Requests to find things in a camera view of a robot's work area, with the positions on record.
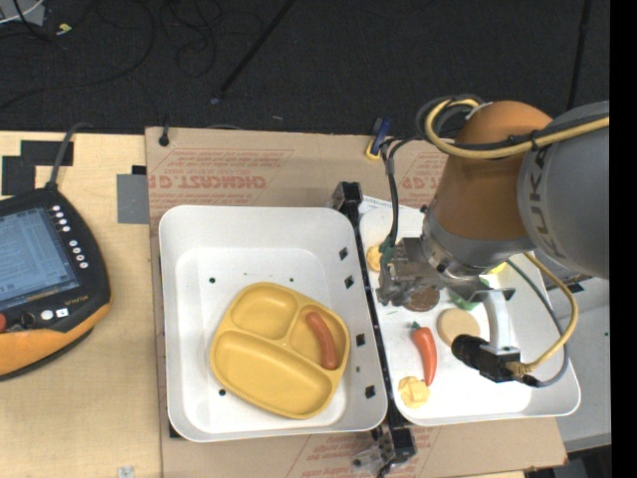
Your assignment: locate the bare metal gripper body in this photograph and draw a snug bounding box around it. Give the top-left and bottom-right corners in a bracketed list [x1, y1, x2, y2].
[380, 236, 480, 299]

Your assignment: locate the thin black rod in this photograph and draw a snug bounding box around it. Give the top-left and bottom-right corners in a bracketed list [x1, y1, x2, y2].
[342, 201, 408, 440]

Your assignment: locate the brown round biscuit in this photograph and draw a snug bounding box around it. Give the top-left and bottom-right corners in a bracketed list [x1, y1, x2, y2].
[401, 286, 442, 313]

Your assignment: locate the orange carrot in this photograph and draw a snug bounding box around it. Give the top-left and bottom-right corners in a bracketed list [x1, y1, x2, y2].
[409, 321, 439, 387]

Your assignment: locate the beige round biscuit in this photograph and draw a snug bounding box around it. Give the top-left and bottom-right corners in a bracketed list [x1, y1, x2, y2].
[436, 307, 483, 349]

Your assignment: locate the red-orange sausage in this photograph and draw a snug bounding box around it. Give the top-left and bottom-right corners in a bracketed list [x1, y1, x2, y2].
[304, 311, 341, 371]

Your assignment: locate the yellow lumpy toy food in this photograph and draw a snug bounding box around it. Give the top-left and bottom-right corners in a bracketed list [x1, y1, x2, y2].
[397, 375, 431, 410]

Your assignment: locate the white plastic tray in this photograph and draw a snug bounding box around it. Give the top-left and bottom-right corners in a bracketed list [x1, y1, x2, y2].
[357, 194, 582, 427]
[157, 204, 389, 443]

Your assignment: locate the yellow divided plate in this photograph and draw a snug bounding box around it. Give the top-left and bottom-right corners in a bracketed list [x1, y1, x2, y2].
[208, 281, 352, 421]

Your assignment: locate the brown cardboard board red print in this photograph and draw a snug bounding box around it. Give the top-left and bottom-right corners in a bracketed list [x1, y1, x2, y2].
[143, 125, 569, 478]

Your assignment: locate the black block with thin wires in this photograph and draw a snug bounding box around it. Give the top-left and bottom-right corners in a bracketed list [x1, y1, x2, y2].
[350, 424, 418, 473]
[330, 180, 363, 214]

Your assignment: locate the black cylinder on white bracket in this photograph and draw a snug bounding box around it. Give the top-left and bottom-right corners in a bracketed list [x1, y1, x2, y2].
[450, 286, 523, 382]

